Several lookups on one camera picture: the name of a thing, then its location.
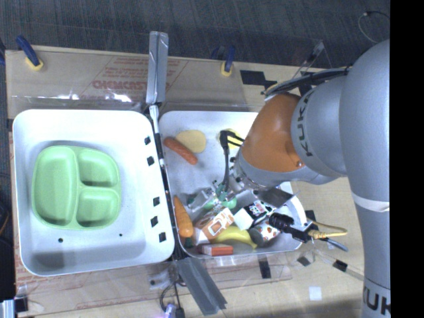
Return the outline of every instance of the white tape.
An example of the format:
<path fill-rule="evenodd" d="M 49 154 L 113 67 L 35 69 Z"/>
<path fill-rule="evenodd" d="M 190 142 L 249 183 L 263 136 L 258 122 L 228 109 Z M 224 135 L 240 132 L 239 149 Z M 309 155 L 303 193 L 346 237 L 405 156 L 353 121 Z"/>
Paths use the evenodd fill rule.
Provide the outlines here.
<path fill-rule="evenodd" d="M 352 192 L 353 201 L 365 209 L 369 209 L 375 212 L 386 212 L 390 211 L 390 202 L 389 201 L 378 201 L 362 198 L 359 195 L 356 195 Z"/>
<path fill-rule="evenodd" d="M 309 287 L 309 299 L 311 301 L 323 300 L 323 296 L 321 295 L 321 287 L 320 286 L 310 286 Z"/>

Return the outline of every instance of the food package box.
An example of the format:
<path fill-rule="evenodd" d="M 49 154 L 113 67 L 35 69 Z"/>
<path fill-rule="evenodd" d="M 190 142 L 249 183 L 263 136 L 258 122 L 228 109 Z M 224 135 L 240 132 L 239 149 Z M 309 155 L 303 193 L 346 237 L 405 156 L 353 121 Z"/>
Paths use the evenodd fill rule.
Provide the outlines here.
<path fill-rule="evenodd" d="M 276 208 L 261 200 L 256 200 L 250 205 L 244 206 L 234 215 L 236 225 L 240 230 L 249 230 L 253 225 L 261 222 L 271 215 Z"/>
<path fill-rule="evenodd" d="M 215 206 L 206 212 L 194 225 L 194 244 L 207 244 L 234 223 L 234 216 L 228 207 Z"/>
<path fill-rule="evenodd" d="M 208 256 L 227 256 L 233 254 L 233 247 L 227 244 L 202 244 L 200 253 Z"/>

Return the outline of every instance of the wooden table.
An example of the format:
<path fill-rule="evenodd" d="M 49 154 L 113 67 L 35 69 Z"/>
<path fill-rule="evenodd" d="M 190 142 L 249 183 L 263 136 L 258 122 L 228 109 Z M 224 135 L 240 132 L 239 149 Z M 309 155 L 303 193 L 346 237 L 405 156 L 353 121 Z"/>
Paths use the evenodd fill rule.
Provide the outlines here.
<path fill-rule="evenodd" d="M 122 107 L 139 107 L 145 92 L 147 55 L 43 46 L 34 49 L 46 65 L 43 72 L 32 72 L 22 52 L 8 51 L 6 55 L 10 119 L 25 109 L 47 105 L 43 103 L 46 99 L 39 97 L 55 95 L 68 95 L 70 99 L 77 95 L 79 103 L 74 98 L 63 106 L 53 98 L 47 99 L 49 107 L 108 108 L 101 91 L 111 87 L 131 100 Z M 215 60 L 168 58 L 167 103 L 161 112 L 193 108 L 258 111 L 264 104 L 260 94 L 264 87 L 243 83 L 240 72 L 256 72 L 259 77 L 263 73 L 267 81 L 284 81 L 298 68 L 234 62 L 229 77 L 222 76 L 220 69 L 221 63 Z M 14 180 L 12 137 L 10 145 Z M 225 259 L 210 260 L 205 266 L 228 302 L 226 310 L 211 317 L 360 316 L 364 256 L 348 180 L 320 186 L 291 184 L 294 192 L 299 191 L 304 209 L 313 210 L 318 221 L 348 229 L 348 235 L 338 241 L 348 246 L 349 252 L 317 241 L 297 251 L 269 254 L 270 279 L 262 279 L 256 256 L 240 258 L 235 266 L 219 265 L 226 263 Z M 13 220 L 17 289 L 28 299 L 28 311 L 19 313 L 19 317 L 163 317 L 161 289 L 152 289 L 149 279 L 165 270 L 167 263 L 69 276 L 34 276 L 20 259 L 14 189 Z M 337 261 L 347 265 L 344 272 L 334 266 Z M 186 317 L 202 317 L 187 289 L 179 288 L 179 294 Z M 175 298 L 167 297 L 165 302 L 169 301 L 175 302 Z"/>

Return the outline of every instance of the toy sausage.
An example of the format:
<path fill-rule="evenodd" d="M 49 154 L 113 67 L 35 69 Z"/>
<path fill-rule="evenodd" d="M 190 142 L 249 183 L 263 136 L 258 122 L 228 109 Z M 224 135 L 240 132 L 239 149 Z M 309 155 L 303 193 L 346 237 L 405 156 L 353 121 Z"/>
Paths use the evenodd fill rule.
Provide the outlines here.
<path fill-rule="evenodd" d="M 191 150 L 189 150 L 187 147 L 185 147 L 182 143 L 176 141 L 170 136 L 164 139 L 164 145 L 168 147 L 170 150 L 173 150 L 175 153 L 179 154 L 185 160 L 187 160 L 189 164 L 191 165 L 197 164 L 197 157 L 194 155 L 194 153 Z"/>

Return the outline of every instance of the green plastic plate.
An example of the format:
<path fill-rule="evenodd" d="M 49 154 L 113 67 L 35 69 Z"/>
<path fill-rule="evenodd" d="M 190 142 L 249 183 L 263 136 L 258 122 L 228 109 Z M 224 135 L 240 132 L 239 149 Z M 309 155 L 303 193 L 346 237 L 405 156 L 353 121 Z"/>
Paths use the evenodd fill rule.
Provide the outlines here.
<path fill-rule="evenodd" d="M 38 155 L 32 209 L 45 225 L 101 229 L 121 208 L 119 168 L 110 155 L 78 146 L 50 146 Z"/>

